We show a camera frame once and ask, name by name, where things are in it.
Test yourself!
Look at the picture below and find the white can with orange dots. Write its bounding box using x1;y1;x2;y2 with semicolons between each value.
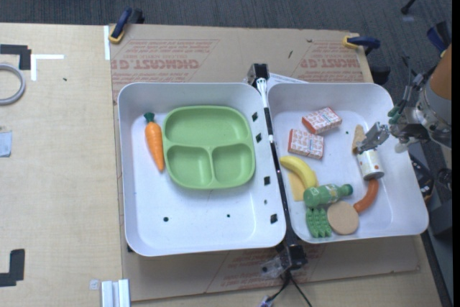
356;148;385;181

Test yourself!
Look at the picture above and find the white paper sheet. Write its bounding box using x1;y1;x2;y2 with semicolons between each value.
267;72;311;85

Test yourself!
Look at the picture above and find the green plastic bottle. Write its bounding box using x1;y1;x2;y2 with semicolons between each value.
303;183;354;209

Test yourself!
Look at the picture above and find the thin black and white rod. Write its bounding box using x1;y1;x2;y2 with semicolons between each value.
256;78;293;246

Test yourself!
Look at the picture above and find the orange carrot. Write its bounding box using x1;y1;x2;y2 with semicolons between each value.
143;111;166;173

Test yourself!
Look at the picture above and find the white tape roll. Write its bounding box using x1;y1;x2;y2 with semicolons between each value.
0;63;27;106

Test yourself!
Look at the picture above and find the green ribbed toy vegetable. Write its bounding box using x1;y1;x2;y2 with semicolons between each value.
305;206;333;239

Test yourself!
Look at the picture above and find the brown cardboard board red print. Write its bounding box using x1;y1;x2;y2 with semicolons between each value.
109;23;421;303

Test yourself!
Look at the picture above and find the orange and white carton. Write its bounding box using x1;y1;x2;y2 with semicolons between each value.
301;106;343;135
287;128;325;160

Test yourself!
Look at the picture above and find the white plastic tray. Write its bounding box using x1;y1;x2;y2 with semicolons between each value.
267;82;430;244
117;82;288;257

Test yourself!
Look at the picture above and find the tan bread slice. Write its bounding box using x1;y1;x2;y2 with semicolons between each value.
351;124;367;155

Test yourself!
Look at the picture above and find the orange sausage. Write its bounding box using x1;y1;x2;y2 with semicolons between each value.
353;178;380;215

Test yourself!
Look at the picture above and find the round tan biscuit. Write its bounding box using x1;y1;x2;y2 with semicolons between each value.
326;201;360;236

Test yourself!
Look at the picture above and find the yellow banana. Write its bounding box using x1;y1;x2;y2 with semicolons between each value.
279;155;319;191

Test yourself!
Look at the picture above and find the green divided plate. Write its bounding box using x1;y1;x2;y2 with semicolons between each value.
162;105;257;191

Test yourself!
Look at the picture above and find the black block with thin wires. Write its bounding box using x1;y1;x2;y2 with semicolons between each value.
247;63;270;86
260;243;308;278

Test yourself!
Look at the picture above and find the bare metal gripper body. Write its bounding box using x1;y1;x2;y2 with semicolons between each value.
389;107;453;148

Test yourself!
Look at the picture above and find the yellow cheese slice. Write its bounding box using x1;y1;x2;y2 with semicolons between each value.
288;172;311;203

